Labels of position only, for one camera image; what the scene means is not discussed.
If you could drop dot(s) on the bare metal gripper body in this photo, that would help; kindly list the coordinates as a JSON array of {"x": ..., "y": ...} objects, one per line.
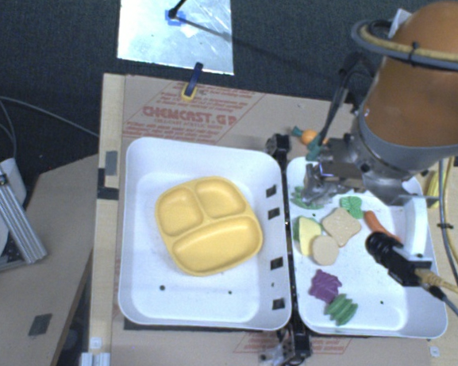
[{"x": 350, "y": 165}]

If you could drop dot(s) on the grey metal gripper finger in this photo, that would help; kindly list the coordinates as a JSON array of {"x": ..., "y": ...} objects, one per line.
[
  {"x": 312, "y": 183},
  {"x": 329, "y": 192}
]

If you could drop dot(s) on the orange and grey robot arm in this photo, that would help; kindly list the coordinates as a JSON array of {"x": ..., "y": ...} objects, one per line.
[{"x": 423, "y": 99}]

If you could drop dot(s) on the green lettuce leaf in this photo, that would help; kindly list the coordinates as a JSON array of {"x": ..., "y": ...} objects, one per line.
[
  {"x": 297, "y": 199},
  {"x": 352, "y": 207}
]

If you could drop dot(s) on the beige bread slice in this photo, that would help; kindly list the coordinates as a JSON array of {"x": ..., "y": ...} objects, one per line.
[{"x": 340, "y": 227}]

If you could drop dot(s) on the yellow and green wedge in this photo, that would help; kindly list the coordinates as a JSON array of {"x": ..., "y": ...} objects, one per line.
[{"x": 306, "y": 233}]

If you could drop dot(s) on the orange sausage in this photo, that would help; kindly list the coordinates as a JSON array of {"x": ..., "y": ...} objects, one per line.
[{"x": 373, "y": 220}]

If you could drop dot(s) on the beige round biscuit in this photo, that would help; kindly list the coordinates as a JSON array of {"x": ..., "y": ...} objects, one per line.
[{"x": 325, "y": 250}]

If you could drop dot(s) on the thin black rod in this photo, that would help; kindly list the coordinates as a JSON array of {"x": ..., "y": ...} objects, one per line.
[{"x": 291, "y": 255}]

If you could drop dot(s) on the purple grapes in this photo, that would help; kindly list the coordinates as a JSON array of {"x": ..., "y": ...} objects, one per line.
[{"x": 324, "y": 286}]

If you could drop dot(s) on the brown cardboard board red print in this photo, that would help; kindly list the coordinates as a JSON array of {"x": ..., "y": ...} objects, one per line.
[{"x": 235, "y": 115}]

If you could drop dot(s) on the white plastic tray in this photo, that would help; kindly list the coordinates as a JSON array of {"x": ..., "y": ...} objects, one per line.
[
  {"x": 374, "y": 294},
  {"x": 202, "y": 303}
]

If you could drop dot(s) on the yellow divided plate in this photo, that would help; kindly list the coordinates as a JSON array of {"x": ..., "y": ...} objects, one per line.
[{"x": 209, "y": 228}]

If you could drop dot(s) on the green ridged vegetable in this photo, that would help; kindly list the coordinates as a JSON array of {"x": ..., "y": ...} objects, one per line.
[{"x": 341, "y": 308}]

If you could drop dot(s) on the black cylinder on white bracket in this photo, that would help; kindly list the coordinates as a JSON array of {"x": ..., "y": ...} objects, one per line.
[{"x": 393, "y": 258}]

